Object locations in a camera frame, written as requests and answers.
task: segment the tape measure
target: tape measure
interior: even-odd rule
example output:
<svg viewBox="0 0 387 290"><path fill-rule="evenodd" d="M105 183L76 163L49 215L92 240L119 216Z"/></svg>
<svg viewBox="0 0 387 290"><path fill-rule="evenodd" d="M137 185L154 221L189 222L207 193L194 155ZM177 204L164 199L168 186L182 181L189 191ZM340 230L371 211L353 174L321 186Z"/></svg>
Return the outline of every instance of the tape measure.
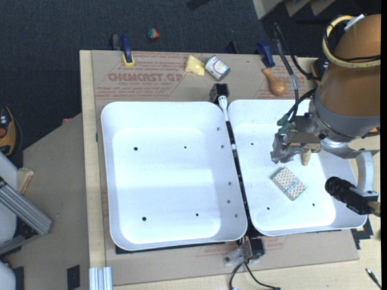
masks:
<svg viewBox="0 0 387 290"><path fill-rule="evenodd" d="M16 145L15 120L6 106L0 106L0 152L5 156L12 154Z"/></svg>

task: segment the tin can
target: tin can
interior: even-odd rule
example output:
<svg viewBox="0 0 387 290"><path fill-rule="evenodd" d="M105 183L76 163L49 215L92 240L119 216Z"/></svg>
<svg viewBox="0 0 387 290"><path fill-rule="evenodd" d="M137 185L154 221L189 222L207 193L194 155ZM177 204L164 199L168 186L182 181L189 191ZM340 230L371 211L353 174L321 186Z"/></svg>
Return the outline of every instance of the tin can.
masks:
<svg viewBox="0 0 387 290"><path fill-rule="evenodd" d="M206 70L217 80L222 80L230 72L230 68L216 55L212 56L206 63Z"/></svg>

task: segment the blue clamp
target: blue clamp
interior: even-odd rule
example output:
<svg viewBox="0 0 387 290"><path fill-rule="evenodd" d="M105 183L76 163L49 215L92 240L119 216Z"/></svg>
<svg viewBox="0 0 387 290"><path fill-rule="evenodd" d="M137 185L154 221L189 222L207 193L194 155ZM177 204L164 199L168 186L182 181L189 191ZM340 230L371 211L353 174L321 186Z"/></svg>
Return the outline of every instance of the blue clamp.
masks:
<svg viewBox="0 0 387 290"><path fill-rule="evenodd" d="M121 48L123 51L122 58L126 66L134 65L134 58L129 44L129 39L124 34L121 34Z"/></svg>
<svg viewBox="0 0 387 290"><path fill-rule="evenodd" d="M270 51L269 44L264 40L259 40L257 44L255 44L255 50L264 57L262 58L262 62L265 64L267 68L271 68L276 64L273 61L272 52Z"/></svg>

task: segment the robotic arm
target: robotic arm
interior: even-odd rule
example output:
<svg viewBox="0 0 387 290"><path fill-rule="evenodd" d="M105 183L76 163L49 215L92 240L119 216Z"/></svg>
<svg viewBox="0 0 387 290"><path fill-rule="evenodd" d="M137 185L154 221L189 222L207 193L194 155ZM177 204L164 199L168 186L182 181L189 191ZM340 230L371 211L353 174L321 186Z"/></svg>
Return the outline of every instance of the robotic arm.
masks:
<svg viewBox="0 0 387 290"><path fill-rule="evenodd" d="M348 22L334 53L328 36L339 23ZM303 116L288 115L278 122L272 161L289 162L297 153L321 149L341 158L355 158L359 168L358 186L330 178L327 192L347 203L358 214L380 215L379 195L372 190L372 156L378 150L353 150L348 143L380 128L381 16L334 19L325 31L323 50L330 60L319 86L313 91L309 111Z"/></svg>

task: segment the dark floor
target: dark floor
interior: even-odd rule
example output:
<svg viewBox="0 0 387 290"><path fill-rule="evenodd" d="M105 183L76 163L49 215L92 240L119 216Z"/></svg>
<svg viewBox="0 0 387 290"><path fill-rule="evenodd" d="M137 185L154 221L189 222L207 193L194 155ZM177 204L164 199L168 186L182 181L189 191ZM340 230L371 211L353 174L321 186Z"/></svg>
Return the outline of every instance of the dark floor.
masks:
<svg viewBox="0 0 387 290"><path fill-rule="evenodd" d="M330 19L381 12L381 0L337 0L319 16L306 6L291 18L279 4L259 21L252 0L211 0L193 10L189 1L0 0L0 105L18 119L22 148L81 112L79 50L108 49L112 33L126 33L133 50L222 53L232 40L252 54L259 39L274 44L277 22L294 54L316 57ZM156 42L146 37L152 27Z"/></svg>

